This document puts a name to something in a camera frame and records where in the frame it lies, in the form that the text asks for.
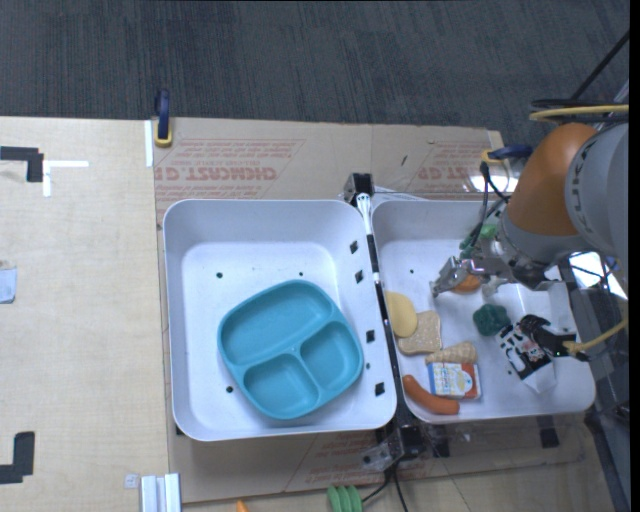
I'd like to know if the small white and orange carton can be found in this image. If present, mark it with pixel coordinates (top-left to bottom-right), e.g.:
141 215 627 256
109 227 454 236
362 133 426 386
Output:
426 361 483 402

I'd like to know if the toy bread slice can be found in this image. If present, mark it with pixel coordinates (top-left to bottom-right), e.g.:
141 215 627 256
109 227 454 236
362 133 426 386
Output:
397 309 444 357

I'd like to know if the thin black and white rod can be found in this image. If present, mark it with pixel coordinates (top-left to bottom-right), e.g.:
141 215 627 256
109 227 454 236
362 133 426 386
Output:
356 193 402 427

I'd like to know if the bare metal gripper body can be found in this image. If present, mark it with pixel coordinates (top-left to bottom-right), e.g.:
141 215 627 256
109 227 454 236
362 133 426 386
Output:
468 243 550 291

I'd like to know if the black block with thin wires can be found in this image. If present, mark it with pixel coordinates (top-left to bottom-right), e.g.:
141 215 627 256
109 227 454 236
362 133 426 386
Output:
343 172 376 204
361 423 427 472

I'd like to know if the white carton with black print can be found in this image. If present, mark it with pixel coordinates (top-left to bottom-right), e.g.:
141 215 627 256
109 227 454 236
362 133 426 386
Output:
495 319 560 395

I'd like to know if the orange toy fruit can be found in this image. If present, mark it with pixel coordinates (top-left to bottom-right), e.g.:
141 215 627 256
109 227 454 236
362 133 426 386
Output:
451 272 483 295

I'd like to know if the white plastic tray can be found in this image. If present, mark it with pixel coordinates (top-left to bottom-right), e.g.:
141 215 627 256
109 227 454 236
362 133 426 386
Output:
162 198 399 443
370 199 598 426

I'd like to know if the blue divided plate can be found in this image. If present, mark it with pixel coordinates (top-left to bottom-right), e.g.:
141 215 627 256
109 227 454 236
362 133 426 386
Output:
216 279 366 422

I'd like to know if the beige toy cone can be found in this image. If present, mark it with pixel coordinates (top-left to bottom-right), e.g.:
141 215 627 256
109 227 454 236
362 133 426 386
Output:
424 341 478 367

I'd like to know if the orange toy sausage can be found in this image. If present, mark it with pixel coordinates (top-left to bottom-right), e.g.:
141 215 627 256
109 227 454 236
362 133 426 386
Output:
401 374 461 416

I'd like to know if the pale yellow toy potato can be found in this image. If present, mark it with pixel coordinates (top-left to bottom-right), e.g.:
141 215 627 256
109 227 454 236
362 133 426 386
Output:
384 291 419 338

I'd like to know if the green toy broccoli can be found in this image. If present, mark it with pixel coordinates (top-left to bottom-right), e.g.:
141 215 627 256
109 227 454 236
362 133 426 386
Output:
472 303 513 338

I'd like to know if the brown cardboard board red print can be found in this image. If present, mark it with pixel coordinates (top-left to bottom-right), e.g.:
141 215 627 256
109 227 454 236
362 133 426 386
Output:
152 117 587 504

